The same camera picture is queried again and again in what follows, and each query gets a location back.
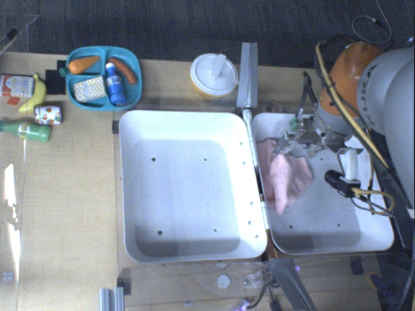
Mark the brown sausage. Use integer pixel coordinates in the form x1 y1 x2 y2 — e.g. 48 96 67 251
108 57 138 86

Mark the yellow patterned packet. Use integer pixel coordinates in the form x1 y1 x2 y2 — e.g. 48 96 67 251
73 75 108 104

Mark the black cylinder on white bracket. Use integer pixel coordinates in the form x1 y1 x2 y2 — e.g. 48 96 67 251
324 146 366 198

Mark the yellow banana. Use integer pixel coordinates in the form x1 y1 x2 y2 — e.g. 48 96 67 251
18 73 48 114

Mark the pink cloth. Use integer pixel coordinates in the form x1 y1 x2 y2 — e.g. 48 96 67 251
255 137 314 216

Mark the blue bottle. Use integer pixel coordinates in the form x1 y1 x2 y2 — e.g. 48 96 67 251
105 62 128 107

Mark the yellow cup with white lid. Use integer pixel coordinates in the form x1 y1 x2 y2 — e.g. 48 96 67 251
189 52 239 101

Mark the green bottle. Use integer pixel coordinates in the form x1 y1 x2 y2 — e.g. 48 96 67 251
0 120 53 143

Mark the white plastic tray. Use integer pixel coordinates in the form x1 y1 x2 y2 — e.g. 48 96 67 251
118 109 268 264
251 112 396 256

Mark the blue divided plate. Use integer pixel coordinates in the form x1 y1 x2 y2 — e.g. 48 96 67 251
65 45 143 111

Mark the orange carrot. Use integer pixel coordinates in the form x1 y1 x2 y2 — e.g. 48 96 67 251
59 55 101 77

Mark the white and orange carton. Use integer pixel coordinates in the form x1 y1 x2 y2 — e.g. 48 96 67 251
0 73 36 106

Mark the white can with orange print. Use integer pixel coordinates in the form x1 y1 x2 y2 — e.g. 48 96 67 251
33 104 63 126

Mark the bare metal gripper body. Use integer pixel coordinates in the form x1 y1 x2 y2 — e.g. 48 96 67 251
286 115 350 159

